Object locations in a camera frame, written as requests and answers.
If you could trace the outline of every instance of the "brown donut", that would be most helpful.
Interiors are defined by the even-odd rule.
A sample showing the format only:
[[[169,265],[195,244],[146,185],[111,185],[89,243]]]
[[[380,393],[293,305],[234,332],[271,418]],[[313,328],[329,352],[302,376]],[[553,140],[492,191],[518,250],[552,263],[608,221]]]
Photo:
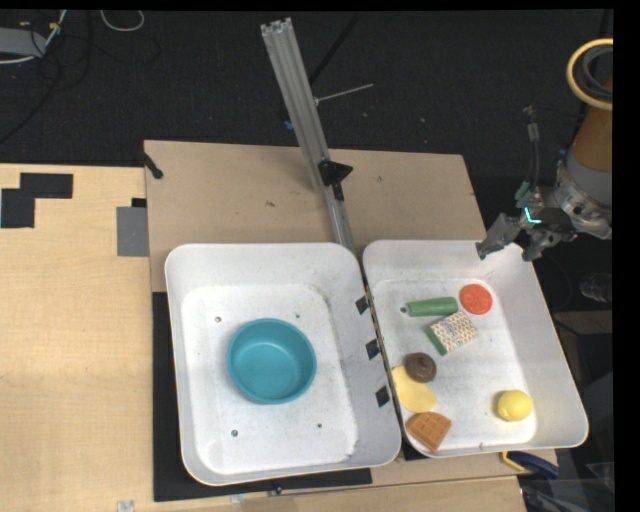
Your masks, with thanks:
[[[436,362],[424,352],[409,354],[405,359],[404,367],[409,377],[416,382],[431,382],[436,378]]]

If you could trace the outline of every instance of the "wooden table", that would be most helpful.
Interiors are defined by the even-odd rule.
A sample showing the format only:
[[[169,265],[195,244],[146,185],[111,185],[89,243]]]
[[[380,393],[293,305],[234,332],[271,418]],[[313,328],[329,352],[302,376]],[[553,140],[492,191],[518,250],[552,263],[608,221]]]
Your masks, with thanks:
[[[162,180],[141,168],[0,165],[3,189],[23,172],[74,176],[71,199],[36,199],[33,228],[0,229],[0,510],[240,509],[231,497],[153,501],[151,291],[164,289],[176,244],[326,241],[328,214],[298,148],[145,150]],[[484,237],[460,156],[332,157],[355,167],[344,189],[359,251],[379,238]],[[151,255],[118,256],[116,208],[145,197]],[[241,509],[526,510],[515,474],[496,454],[399,457],[365,488],[253,493]]]

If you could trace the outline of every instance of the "red circular object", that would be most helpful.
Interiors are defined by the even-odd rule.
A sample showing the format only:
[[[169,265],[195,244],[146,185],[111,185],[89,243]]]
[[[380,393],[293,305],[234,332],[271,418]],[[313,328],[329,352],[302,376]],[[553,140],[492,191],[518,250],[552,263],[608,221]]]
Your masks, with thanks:
[[[491,309],[493,298],[484,286],[468,284],[460,290],[460,302],[469,313],[484,315]]]

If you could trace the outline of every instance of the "green cylinder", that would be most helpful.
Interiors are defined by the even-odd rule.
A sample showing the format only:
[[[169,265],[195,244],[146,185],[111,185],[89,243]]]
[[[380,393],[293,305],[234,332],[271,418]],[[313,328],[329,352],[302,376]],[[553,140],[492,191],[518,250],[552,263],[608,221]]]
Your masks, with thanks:
[[[458,301],[455,297],[438,297],[407,302],[406,306],[409,316],[453,315],[458,312]]]

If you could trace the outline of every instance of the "white tray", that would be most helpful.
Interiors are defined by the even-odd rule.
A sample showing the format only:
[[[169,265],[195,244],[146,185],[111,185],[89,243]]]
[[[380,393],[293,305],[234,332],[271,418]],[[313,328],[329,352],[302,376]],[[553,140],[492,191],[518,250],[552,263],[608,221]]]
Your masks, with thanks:
[[[365,291],[353,254],[333,243],[189,244],[169,254],[165,272],[182,456],[196,480],[226,485],[396,457],[400,427],[382,355],[370,357],[376,334],[370,311],[357,307]],[[316,353],[313,384],[289,403],[251,402],[226,366],[233,333],[265,317],[298,327]]]
[[[512,244],[480,260],[473,241],[376,241],[364,252],[373,309],[391,368],[411,352],[437,363],[429,384],[434,411],[452,420],[437,453],[404,430],[412,415],[400,406],[403,433],[421,453],[451,457],[503,450],[580,445],[588,423],[556,335],[533,265]],[[469,315],[480,335],[446,356],[438,354],[425,327],[443,317],[409,317],[407,302],[458,297],[468,283],[493,296],[485,315]],[[503,390],[518,388],[533,398],[533,413],[506,422],[495,413]]]

